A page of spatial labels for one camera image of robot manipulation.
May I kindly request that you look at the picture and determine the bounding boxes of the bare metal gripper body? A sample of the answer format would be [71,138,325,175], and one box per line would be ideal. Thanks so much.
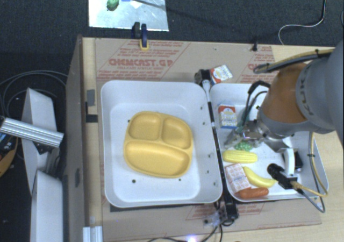
[236,119,270,145]

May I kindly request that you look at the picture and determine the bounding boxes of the green grapes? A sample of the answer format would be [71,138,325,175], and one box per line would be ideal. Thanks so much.
[234,141,254,153]

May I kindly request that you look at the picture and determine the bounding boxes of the white plastic tray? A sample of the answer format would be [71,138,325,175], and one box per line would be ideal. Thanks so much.
[209,82,329,203]
[100,80,224,208]

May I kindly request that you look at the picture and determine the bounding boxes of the yellow corn cob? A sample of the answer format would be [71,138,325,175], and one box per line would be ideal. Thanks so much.
[222,149,259,164]

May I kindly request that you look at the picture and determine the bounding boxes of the yellow banana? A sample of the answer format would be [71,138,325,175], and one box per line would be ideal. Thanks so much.
[242,166,278,189]

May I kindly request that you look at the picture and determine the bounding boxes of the orange and white packet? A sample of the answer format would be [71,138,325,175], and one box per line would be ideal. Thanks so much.
[224,163,251,193]

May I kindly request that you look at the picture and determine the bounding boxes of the orange sausage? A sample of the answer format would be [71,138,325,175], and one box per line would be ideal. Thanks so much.
[237,187,270,200]

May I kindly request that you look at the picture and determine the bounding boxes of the white blue and red carton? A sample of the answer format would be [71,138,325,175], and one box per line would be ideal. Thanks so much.
[209,64,233,86]

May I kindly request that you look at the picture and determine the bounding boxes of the yellow divided plate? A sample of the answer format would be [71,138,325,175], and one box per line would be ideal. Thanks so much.
[123,111,195,179]

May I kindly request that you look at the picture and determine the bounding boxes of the brown cardboard board red print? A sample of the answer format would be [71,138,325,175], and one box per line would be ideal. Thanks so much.
[94,37,323,234]

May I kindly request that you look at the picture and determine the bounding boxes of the green toy fruit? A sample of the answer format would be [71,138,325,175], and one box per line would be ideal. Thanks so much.
[106,0,120,12]

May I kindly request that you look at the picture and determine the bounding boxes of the black cylinder on white bracket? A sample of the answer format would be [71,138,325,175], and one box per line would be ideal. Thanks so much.
[267,138,304,190]

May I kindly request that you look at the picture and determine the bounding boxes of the black block with thin wires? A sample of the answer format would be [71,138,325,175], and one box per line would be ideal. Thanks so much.
[224,194,239,222]

